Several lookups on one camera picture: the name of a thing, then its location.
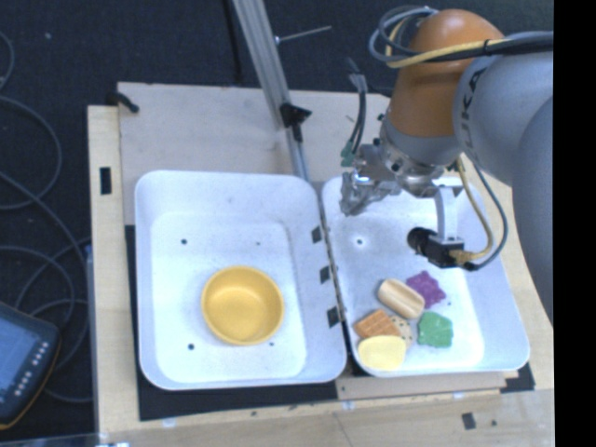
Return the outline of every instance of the yellow bowl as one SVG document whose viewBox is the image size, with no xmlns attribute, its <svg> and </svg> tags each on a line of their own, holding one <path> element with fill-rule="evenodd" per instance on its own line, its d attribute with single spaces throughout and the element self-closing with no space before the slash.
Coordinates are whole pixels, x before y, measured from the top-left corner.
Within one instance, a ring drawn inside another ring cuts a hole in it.
<svg viewBox="0 0 596 447">
<path fill-rule="evenodd" d="M 213 333 L 233 345 L 258 345 L 283 320 L 281 291 L 273 279 L 250 266 L 215 273 L 201 295 L 203 317 Z"/>
</svg>

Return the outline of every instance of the yellow cable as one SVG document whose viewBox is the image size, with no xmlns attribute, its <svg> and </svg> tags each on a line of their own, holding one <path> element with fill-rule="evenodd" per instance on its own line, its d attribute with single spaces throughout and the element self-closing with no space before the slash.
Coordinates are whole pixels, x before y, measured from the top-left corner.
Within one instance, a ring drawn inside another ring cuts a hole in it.
<svg viewBox="0 0 596 447">
<path fill-rule="evenodd" d="M 465 251 L 465 250 L 451 250 L 451 251 L 449 251 L 449 254 L 455 258 L 455 262 L 459 265 L 462 265 L 466 262 L 470 262 L 471 260 L 477 260 L 479 258 L 482 258 L 482 257 L 488 255 L 490 253 L 491 249 L 493 248 L 494 238 L 493 238 L 493 232 L 491 230 L 491 227 L 489 226 L 488 222 L 484 218 L 484 215 L 482 214 L 480 207 L 476 203 L 476 199 L 472 195 L 471 189 L 469 187 L 469 182 L 467 181 L 467 175 L 466 175 L 466 170 L 464 168 L 464 163 L 463 163 L 461 157 L 458 157 L 455 160 L 455 163 L 457 165 L 457 170 L 459 171 L 459 175 L 462 179 L 462 185 L 464 185 L 464 190 L 466 191 L 467 198 L 469 199 L 469 202 L 472 205 L 472 208 L 478 215 L 478 218 L 481 221 L 482 227 L 484 227 L 484 231 L 486 232 L 486 237 L 487 237 L 486 248 L 482 251 L 478 251 L 478 252 Z"/>
<path fill-rule="evenodd" d="M 399 68 L 403 68 L 404 66 L 411 66 L 413 64 L 418 64 L 418 63 L 422 63 L 422 62 L 425 62 L 428 60 L 432 60 L 433 58 L 451 55 L 453 53 L 457 53 L 458 51 L 468 51 L 471 49 L 491 47 L 493 45 L 496 45 L 498 43 L 504 43 L 506 41 L 511 41 L 511 40 L 509 38 L 501 38 L 498 40 L 476 41 L 476 42 L 471 42 L 471 43 L 462 43 L 461 45 L 453 45 L 450 47 L 433 49 L 430 51 L 425 51 L 424 53 L 420 53 L 418 55 L 404 58 L 403 60 L 388 61 L 387 66 L 389 68 L 399 69 Z"/>
</svg>

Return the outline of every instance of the aluminum rod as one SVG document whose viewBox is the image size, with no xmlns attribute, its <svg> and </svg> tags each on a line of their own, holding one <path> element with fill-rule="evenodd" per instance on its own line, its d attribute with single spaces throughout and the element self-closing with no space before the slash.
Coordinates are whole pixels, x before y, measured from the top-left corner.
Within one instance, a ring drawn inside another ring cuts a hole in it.
<svg viewBox="0 0 596 447">
<path fill-rule="evenodd" d="M 274 124 L 277 129 L 284 128 L 280 108 L 284 103 L 291 103 L 291 98 L 264 2 L 232 0 L 232 3 Z M 302 144 L 293 138 L 290 130 L 286 129 L 286 133 L 294 174 L 309 182 Z"/>
</svg>

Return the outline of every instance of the toy food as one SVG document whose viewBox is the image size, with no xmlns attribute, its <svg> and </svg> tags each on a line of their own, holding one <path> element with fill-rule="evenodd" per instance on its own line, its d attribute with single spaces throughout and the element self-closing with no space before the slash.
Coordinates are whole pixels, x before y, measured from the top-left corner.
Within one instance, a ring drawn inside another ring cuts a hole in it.
<svg viewBox="0 0 596 447">
<path fill-rule="evenodd" d="M 404 318 L 418 318 L 425 309 L 422 295 L 398 279 L 388 278 L 381 283 L 377 296 L 381 303 Z"/>
<path fill-rule="evenodd" d="M 406 279 L 406 284 L 422 295 L 425 300 L 425 309 L 429 309 L 446 296 L 445 291 L 440 288 L 439 282 L 426 270 Z"/>
<path fill-rule="evenodd" d="M 397 315 L 393 315 L 389 317 L 389 319 L 391 319 L 391 322 L 400 331 L 400 338 L 405 341 L 406 347 L 410 347 L 413 344 L 413 331 L 410 323 L 406 319 Z"/>
<path fill-rule="evenodd" d="M 377 309 L 366 318 L 354 324 L 354 331 L 361 338 L 370 338 L 380 334 L 400 336 L 398 328 L 391 322 L 389 315 L 382 309 Z"/>
<path fill-rule="evenodd" d="M 449 347 L 454 337 L 454 326 L 450 319 L 425 311 L 418 321 L 418 344 L 435 347 Z"/>
<path fill-rule="evenodd" d="M 371 369 L 395 371 L 406 355 L 406 344 L 398 336 L 372 336 L 358 345 L 360 362 Z"/>
</svg>

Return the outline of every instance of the screen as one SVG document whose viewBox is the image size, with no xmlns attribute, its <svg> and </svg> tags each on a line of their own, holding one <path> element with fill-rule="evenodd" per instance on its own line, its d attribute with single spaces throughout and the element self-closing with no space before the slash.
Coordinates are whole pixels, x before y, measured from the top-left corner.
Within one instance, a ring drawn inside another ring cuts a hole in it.
<svg viewBox="0 0 596 447">
<path fill-rule="evenodd" d="M 0 392 L 10 386 L 36 341 L 32 332 L 0 318 Z"/>
</svg>

